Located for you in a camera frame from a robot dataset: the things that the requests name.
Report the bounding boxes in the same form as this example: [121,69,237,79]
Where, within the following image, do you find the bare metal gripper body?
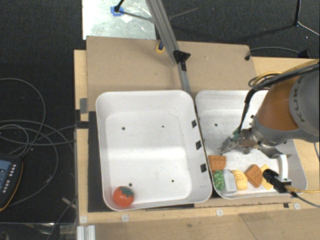
[233,128,279,159]

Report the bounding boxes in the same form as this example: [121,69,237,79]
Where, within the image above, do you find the brown toy waffle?
[207,154,227,173]
[244,164,264,189]

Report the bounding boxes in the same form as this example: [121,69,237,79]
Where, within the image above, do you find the white plastic tray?
[194,89,308,200]
[95,89,213,212]

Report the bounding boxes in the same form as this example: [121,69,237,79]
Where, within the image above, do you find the yellow toy cheese slice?
[259,163,275,191]

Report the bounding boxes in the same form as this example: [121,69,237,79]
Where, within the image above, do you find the green toy grapes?
[212,169,226,192]

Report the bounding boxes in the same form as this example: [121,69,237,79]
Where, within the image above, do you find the small grey bottle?
[221,169,238,194]

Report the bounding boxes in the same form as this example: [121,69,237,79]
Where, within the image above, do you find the red toy tomato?
[112,185,135,208]

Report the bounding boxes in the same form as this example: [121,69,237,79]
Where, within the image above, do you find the brown cardboard board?
[85,35,292,209]

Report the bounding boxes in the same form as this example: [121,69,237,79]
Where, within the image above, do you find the black cylinder on white bracket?
[262,153,293,194]

